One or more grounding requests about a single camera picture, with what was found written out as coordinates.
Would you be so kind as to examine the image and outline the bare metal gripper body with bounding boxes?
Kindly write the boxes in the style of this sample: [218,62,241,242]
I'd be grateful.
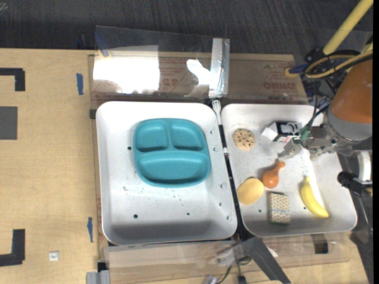
[301,125,341,157]

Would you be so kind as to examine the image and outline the black and white carton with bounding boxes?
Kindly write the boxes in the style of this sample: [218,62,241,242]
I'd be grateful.
[261,121,304,143]

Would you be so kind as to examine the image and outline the orange chicken drumstick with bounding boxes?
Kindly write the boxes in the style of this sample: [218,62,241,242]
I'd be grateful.
[261,160,287,189]

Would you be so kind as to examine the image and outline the tan chocolate chip biscuit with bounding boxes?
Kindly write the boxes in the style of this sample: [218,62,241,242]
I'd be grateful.
[232,128,256,151]

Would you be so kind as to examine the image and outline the white plastic tray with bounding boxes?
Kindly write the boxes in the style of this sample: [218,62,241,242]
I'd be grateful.
[95,100,239,246]
[220,102,358,238]

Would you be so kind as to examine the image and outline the yellow bread roll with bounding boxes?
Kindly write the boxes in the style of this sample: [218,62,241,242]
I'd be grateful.
[237,177,265,206]

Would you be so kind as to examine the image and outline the yellow banana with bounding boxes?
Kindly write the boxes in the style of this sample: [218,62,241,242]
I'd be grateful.
[300,176,330,220]

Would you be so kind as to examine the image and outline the thin black and white rod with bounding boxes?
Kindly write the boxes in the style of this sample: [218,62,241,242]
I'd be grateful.
[211,99,241,218]

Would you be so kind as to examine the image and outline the blue divided plate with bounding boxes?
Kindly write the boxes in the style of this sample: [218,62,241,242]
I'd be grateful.
[132,117,212,189]

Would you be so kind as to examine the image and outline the black cylinder on white bracket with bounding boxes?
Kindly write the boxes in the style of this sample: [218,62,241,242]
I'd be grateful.
[337,151,373,198]

